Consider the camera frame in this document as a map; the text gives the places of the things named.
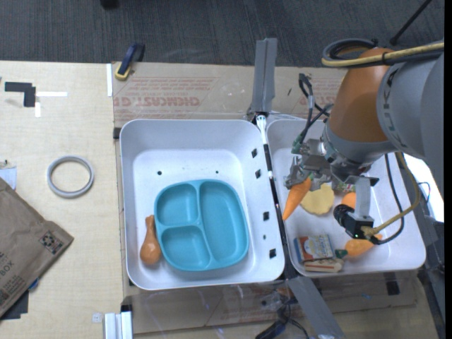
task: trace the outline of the blue plate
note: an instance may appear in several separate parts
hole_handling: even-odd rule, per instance
[[[244,210],[225,182],[200,179],[168,186],[155,199],[154,216],[162,254],[179,270],[224,268],[248,252]]]

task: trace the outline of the white plastic tub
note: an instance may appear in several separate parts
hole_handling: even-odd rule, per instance
[[[244,120],[138,119],[120,135],[124,191],[126,268],[144,290],[263,283],[285,265],[278,219],[259,130]],[[249,249],[238,263],[206,271],[183,271],[164,257],[147,266],[139,259],[155,198],[169,185],[221,180],[237,192],[249,230]]]
[[[290,165],[294,155],[290,152],[292,142],[304,129],[305,119],[280,119],[271,122],[267,128],[267,138],[273,164],[276,190],[282,209],[289,191],[284,186],[284,176],[289,174]],[[323,131],[323,123],[316,122],[308,131],[306,139],[319,138]],[[390,154],[391,174],[402,209],[411,205],[403,179],[398,169],[394,154]],[[379,226],[393,216],[399,214],[396,201],[393,197],[386,171],[384,157],[377,160],[366,173],[370,177],[378,177],[379,182],[371,188],[370,216],[375,219],[374,226]],[[335,197],[333,207],[340,203],[340,196]],[[419,268],[426,257],[425,245],[417,226],[414,213],[405,216],[403,231],[394,240],[387,244],[372,247],[366,254],[345,259],[342,270],[338,273],[318,273],[306,271],[297,260],[294,238],[327,234],[330,237],[333,249],[343,249],[350,236],[345,233],[336,219],[333,210],[325,215],[312,215],[299,206],[295,212],[284,221],[287,242],[289,245],[290,260],[299,273],[317,278],[329,275],[349,275],[373,273],[396,270],[414,270]],[[399,228],[400,221],[396,221],[381,231],[383,238],[391,236]]]

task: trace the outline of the dark gray floor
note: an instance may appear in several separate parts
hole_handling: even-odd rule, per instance
[[[425,0],[0,0],[1,60],[107,63],[133,42],[144,61],[254,65],[255,44],[278,38],[277,66],[321,66],[332,41],[390,38]],[[433,0],[397,49],[444,37]]]

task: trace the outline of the gray ring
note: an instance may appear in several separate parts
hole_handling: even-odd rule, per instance
[[[52,181],[52,173],[58,165],[60,165],[61,163],[64,163],[64,162],[77,162],[77,163],[81,163],[83,166],[86,167],[86,169],[90,173],[90,178],[88,180],[88,183],[83,188],[81,188],[77,191],[63,191],[55,186],[55,184]],[[77,156],[77,155],[65,155],[65,156],[59,158],[58,160],[55,160],[54,162],[52,162],[50,164],[49,168],[47,168],[47,183],[49,184],[50,189],[54,193],[56,193],[58,196],[61,196],[64,198],[75,198],[75,197],[79,197],[80,195],[83,195],[87,190],[89,190],[91,188],[91,186],[93,185],[93,182],[94,182],[93,166],[91,166],[91,164],[87,160],[85,160],[84,158]]]

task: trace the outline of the small box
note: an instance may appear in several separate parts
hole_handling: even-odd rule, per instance
[[[300,263],[334,257],[330,237],[327,234],[295,237],[294,244]]]

